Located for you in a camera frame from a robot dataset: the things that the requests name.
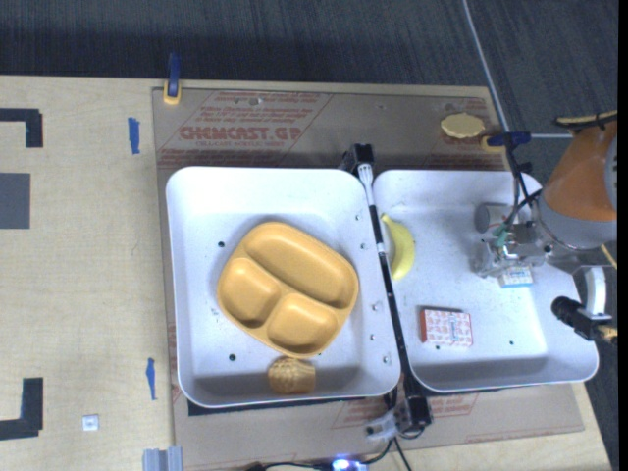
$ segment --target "cable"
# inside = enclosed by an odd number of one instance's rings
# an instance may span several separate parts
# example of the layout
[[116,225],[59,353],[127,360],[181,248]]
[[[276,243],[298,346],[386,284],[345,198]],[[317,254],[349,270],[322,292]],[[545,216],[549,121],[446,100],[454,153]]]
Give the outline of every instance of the cable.
[[510,212],[510,216],[508,216],[508,222],[506,222],[506,224],[508,225],[508,228],[510,229],[512,227],[512,224],[514,222],[514,217],[517,216],[517,207],[519,206],[519,190],[520,190],[520,186],[519,186],[519,180],[517,180],[516,178],[514,179],[514,199],[513,199],[513,204],[512,204],[512,211]]
[[293,467],[301,467],[306,469],[325,469],[320,464],[298,464],[296,462],[273,462],[272,464],[267,464],[263,467],[264,471],[266,469],[270,469],[272,467],[278,466],[293,466]]
[[424,431],[425,431],[425,428],[421,429],[420,431],[418,431],[417,433],[411,436],[408,436],[406,433],[399,433],[399,437],[402,438],[403,440],[416,440],[423,434]]
[[506,219],[506,222],[514,221],[514,217],[517,216],[519,211],[521,211],[523,209],[523,206],[525,206],[525,205],[530,205],[531,206],[532,203],[541,195],[541,192],[542,192],[542,190],[539,188],[536,192],[534,192],[531,195],[529,195],[527,199],[524,199],[521,202],[519,202],[519,204],[517,204],[517,207],[513,211],[514,214],[510,213],[510,215],[512,215],[512,219],[510,217],[508,217]]
[[388,410],[392,410],[396,407],[396,398],[397,398],[398,387],[394,386],[394,389],[390,391],[388,394],[384,394],[384,403],[386,404],[386,408]]
[[612,257],[612,255],[610,254],[610,251],[608,251],[608,248],[606,247],[606,245],[603,244],[602,246],[600,246],[600,249],[602,250],[602,253],[606,257],[606,260],[608,260],[608,263],[610,263],[610,265],[613,266],[613,269],[617,270],[617,260],[615,260]]
[[487,82],[489,83],[489,91],[493,96],[493,101],[495,102],[495,108],[497,110],[497,116],[499,117],[499,121],[501,122],[501,126],[505,131],[510,131],[510,127],[508,126],[508,121],[503,113],[503,109],[501,108],[501,102],[499,101],[499,96],[497,95],[497,89],[493,82],[493,77],[491,76],[491,71],[489,70],[489,64],[484,56],[484,51],[482,50],[482,44],[480,43],[480,37],[478,36],[478,31],[475,28],[475,24],[473,23],[473,18],[471,17],[471,10],[469,9],[469,4],[467,0],[462,0],[462,7],[464,9],[464,14],[467,18],[467,23],[469,28],[471,29],[471,35],[473,36],[473,40],[475,42],[476,49],[478,51],[478,55],[480,56],[480,62],[482,63],[482,68],[484,69],[484,74],[487,77]]
[[617,327],[600,325],[598,326],[598,332],[600,333],[601,340],[605,341],[606,343],[610,343],[615,347],[618,346],[617,338],[619,334],[617,332]]
[[392,445],[393,445],[393,440],[390,440],[389,444],[386,445],[386,448],[384,448],[384,451],[382,453],[380,453],[379,455],[377,455],[377,456],[375,456],[375,457],[373,457],[373,458],[371,458],[369,460],[361,461],[362,464],[366,464],[368,466],[369,464],[373,464],[375,462],[378,462],[378,461],[382,460],[386,456],[386,454],[389,452],[389,450],[391,449]]
[[592,128],[594,126],[603,128],[604,124],[616,119],[617,110],[611,110],[609,112],[588,115],[585,117],[556,117],[553,122],[561,128],[578,131],[585,128]]
[[[512,137],[510,134],[505,134],[504,135],[504,146],[506,149],[506,159],[508,160],[508,166],[510,166],[510,172],[512,173],[512,176],[516,179],[516,181],[519,183],[519,185],[521,186],[521,190],[523,191],[523,196],[528,199],[529,197],[529,193],[528,193],[528,189],[526,188],[526,184],[523,180],[523,175],[521,174],[521,168],[519,166],[519,164],[517,163],[517,160],[514,157],[514,150],[516,149],[516,146],[513,145],[512,143]],[[518,194],[515,191],[515,204],[517,203],[518,200]]]
[[393,438],[392,440],[394,441],[394,444],[396,445],[396,449],[399,452],[399,457],[401,457],[403,464],[405,464],[405,469],[407,469],[408,471],[412,471],[412,468],[410,467],[410,463],[408,462],[408,460],[405,458],[405,455],[403,454],[403,450],[401,449],[399,440],[397,438]]

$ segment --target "gray square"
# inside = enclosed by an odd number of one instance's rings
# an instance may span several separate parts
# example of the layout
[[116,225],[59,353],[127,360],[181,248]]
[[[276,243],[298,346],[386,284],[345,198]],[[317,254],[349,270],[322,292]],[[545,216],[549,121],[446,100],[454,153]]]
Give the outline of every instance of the gray square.
[[0,229],[30,229],[30,174],[0,173]]

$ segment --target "white tray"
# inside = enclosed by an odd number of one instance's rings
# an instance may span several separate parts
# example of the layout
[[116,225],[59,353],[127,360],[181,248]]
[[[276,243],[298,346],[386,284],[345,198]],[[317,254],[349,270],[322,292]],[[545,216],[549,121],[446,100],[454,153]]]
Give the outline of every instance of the white tray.
[[[525,179],[531,193],[540,187]],[[423,385],[451,393],[595,375],[595,344],[550,310],[558,296],[579,300],[571,276],[546,264],[533,269],[530,288],[502,289],[495,278],[481,279],[471,270],[482,238],[474,228],[475,209],[483,202],[512,203],[509,173],[388,171],[374,188],[379,212],[403,223],[416,243],[415,264],[393,289],[410,364]],[[424,306],[470,313],[473,345],[436,348],[421,342]]]
[[[166,187],[172,248],[179,382],[206,407],[381,395],[400,366],[364,189],[338,170],[185,168]],[[310,394],[271,391],[267,371],[281,355],[221,312],[216,284],[253,227],[286,222],[344,256],[360,292],[340,334],[312,358]]]

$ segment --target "small sticker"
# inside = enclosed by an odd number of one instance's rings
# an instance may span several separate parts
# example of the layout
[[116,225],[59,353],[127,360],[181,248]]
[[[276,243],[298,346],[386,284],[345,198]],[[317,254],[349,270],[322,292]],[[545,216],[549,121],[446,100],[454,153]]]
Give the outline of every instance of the small sticker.
[[82,429],[84,431],[98,431],[100,429],[100,419],[98,415],[83,415]]
[[502,288],[526,288],[534,282],[532,271],[527,265],[508,267],[499,276],[499,284]]

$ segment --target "yellow plastic dish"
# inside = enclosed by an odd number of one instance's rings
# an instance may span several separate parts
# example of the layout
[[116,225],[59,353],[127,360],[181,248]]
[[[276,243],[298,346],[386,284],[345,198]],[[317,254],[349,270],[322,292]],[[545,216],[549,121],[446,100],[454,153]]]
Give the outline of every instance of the yellow plastic dish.
[[329,246],[280,222],[240,242],[218,281],[218,303],[247,333],[286,356],[323,351],[340,332],[358,293],[355,270]]

